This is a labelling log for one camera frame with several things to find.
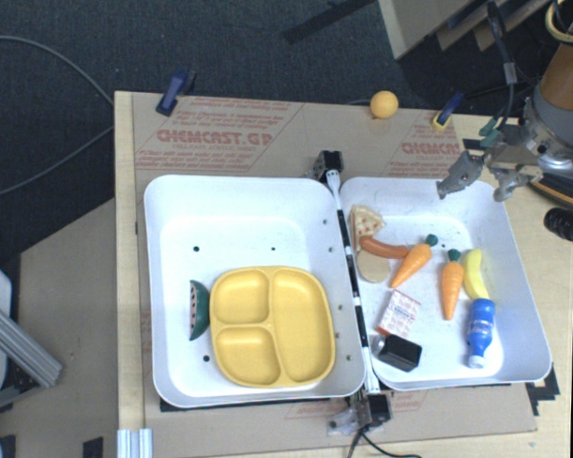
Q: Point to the yellow banana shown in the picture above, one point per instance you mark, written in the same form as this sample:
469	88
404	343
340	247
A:
475	277

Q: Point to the yellow divided plate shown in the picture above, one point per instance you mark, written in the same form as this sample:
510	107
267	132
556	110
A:
293	317

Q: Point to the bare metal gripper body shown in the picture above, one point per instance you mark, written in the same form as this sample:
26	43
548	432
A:
514	149

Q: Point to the black box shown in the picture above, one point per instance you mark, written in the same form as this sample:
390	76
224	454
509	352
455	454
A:
399	353

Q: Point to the orange carrot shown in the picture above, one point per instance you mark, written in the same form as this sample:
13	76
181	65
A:
414	263
452	285

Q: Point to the yellow ball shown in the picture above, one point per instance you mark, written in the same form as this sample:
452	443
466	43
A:
384	104

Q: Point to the blue bottle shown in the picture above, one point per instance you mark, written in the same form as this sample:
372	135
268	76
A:
480	326

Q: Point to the brown cardboard board red print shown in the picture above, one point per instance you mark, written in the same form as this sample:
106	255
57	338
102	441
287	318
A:
224	141

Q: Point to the orange sausage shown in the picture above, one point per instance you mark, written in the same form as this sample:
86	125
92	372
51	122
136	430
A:
384	248

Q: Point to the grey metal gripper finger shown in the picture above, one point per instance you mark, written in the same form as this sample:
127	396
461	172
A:
459	173
506	181

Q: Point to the red and white packet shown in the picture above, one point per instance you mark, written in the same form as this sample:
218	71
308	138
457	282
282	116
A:
400	314

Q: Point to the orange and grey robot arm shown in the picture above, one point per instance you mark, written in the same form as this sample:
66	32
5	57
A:
559	78

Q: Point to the watermelon slice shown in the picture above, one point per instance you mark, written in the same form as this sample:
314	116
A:
196	314

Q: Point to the white plastic tray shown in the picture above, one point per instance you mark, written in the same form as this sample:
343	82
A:
249	222
514	297

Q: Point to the tan round biscuit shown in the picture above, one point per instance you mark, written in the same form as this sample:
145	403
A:
372	268

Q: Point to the thin black and white rod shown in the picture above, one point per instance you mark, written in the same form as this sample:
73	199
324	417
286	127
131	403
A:
346	235

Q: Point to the pizza slice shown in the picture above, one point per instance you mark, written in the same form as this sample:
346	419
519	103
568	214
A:
364	221

